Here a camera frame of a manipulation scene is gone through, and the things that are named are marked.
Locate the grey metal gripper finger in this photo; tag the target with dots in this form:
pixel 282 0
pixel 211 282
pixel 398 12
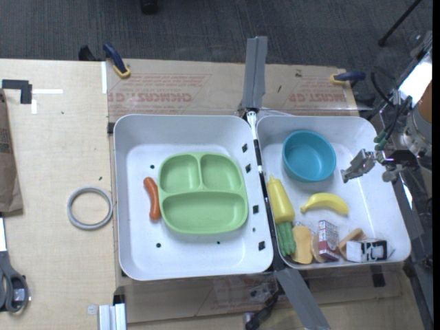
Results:
pixel 390 175
pixel 359 165

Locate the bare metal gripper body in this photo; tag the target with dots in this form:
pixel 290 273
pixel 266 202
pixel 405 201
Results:
pixel 400 157

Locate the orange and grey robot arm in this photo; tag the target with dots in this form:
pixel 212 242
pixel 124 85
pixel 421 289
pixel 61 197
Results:
pixel 426 105

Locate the white plastic tray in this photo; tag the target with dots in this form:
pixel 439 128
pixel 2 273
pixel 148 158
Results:
pixel 137 246
pixel 374 211

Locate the yellow banana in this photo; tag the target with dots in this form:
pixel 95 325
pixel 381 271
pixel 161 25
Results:
pixel 326 201

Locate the blue bowl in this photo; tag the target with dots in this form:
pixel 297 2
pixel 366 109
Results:
pixel 309 156

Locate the tan bread bun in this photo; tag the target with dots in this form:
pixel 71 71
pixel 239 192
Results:
pixel 350 237

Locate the black and white carton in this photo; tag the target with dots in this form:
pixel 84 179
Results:
pixel 364 251

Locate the red and white carton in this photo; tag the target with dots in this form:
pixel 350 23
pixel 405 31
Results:
pixel 327 239

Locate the yellow squeeze bottle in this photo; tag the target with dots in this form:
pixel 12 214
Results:
pixel 280 201

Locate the tan round biscuit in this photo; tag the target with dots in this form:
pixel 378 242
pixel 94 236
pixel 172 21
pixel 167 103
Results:
pixel 316 249

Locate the yellow orange flat slice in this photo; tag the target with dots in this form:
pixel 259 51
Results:
pixel 302 249

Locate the green asparagus bunch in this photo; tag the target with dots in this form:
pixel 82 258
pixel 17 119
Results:
pixel 286 239

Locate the green divided plate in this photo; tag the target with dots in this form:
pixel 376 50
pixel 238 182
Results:
pixel 203 211

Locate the brown cardboard board red print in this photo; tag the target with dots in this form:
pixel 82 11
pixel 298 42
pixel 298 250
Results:
pixel 206 91

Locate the orange sausage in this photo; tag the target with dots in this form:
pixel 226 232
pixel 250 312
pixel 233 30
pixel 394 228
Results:
pixel 153 198

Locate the grey tape roll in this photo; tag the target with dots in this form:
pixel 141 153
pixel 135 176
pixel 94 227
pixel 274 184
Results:
pixel 70 211

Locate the brown paper bag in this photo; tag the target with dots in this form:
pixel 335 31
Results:
pixel 8 170

